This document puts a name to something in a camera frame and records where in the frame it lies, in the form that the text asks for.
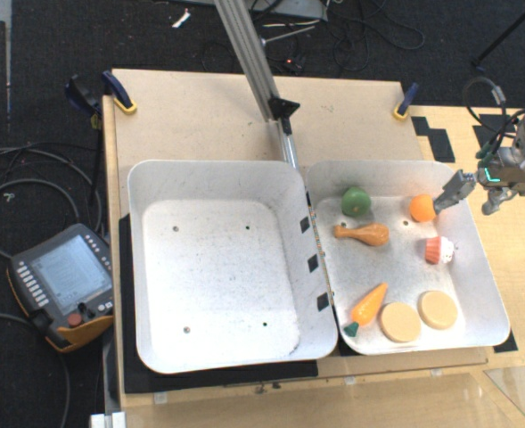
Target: wooden table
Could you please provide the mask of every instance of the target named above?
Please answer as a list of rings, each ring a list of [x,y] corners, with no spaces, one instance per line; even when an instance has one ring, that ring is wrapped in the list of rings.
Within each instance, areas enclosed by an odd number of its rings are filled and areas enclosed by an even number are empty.
[[[138,105],[127,116],[110,97],[103,98],[114,294],[120,312],[118,220],[128,213],[132,166],[148,159],[279,160],[281,154],[275,125],[261,118],[242,75],[149,70],[114,70],[114,75]],[[301,103],[291,124],[302,176],[320,160],[433,160],[428,140],[416,136],[411,119],[398,121],[391,115],[403,99],[399,83],[275,80],[282,97]],[[412,106],[409,111],[424,116],[431,128],[447,131],[456,159],[451,168],[475,170],[476,121],[466,109]],[[467,201],[518,350],[495,353],[486,347],[369,357],[333,353],[318,360],[315,379],[154,394],[120,390],[127,426],[525,427],[525,198],[503,203],[489,217],[480,212],[485,200],[477,188]],[[116,316],[120,389],[122,334]]]

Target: black floor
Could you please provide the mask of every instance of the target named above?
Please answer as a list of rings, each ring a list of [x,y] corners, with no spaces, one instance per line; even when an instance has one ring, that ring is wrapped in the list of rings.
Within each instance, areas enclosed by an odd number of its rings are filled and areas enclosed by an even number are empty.
[[[173,29],[185,7],[191,18]],[[465,104],[464,86],[483,75],[502,87],[508,107],[525,107],[525,19],[482,60],[480,69],[471,64],[525,13],[525,0],[344,0],[330,8],[328,23],[269,45],[276,75],[400,81],[405,90],[416,82],[414,103],[453,106]],[[273,37],[288,29],[261,26],[284,21],[299,20],[270,15],[257,21],[257,27],[263,37]],[[12,0],[7,102],[4,31],[0,22],[0,148],[43,144],[38,147],[71,158],[89,176],[97,134],[65,98],[64,86],[72,75],[78,74],[100,95],[100,74],[111,68],[241,72],[210,6],[154,0]],[[288,71],[288,57],[303,58],[303,70]],[[472,106],[495,105],[489,87],[473,87],[468,98]],[[63,164],[33,153],[23,153],[12,163],[13,155],[0,158],[0,183],[21,177],[53,180],[75,195],[83,221],[94,225],[94,207],[82,179]],[[99,192],[105,199],[100,174]],[[70,211],[57,194],[31,186],[11,193],[11,201],[0,198],[0,246],[10,253],[70,224]],[[5,268],[6,259],[0,256],[0,313],[21,317]],[[101,343],[93,342],[64,360],[71,382],[66,426],[88,426],[91,414],[103,412]],[[64,405],[59,357],[24,325],[0,319],[0,426],[59,426]]]

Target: screen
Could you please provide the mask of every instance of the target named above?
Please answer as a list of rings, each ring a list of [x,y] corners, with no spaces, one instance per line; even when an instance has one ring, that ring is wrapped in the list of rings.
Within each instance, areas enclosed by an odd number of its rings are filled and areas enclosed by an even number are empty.
[[[106,269],[79,235],[32,260],[30,266],[48,286],[64,316],[80,301],[111,288]]]

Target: toy carrot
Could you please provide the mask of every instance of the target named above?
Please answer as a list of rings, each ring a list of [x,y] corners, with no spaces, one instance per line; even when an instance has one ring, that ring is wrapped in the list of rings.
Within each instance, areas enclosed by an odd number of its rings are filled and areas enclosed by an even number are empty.
[[[386,282],[380,283],[351,310],[353,322],[343,328],[348,336],[354,337],[359,326],[366,325],[374,319],[381,308],[387,287],[389,286]]]

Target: button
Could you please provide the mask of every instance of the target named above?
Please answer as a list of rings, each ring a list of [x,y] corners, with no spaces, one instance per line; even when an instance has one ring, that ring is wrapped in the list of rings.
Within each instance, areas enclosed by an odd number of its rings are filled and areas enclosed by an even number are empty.
[[[82,316],[80,316],[78,312],[72,312],[68,316],[68,325],[70,326],[70,328],[76,328],[77,326],[82,325],[82,322],[84,322],[84,320],[82,319]]]

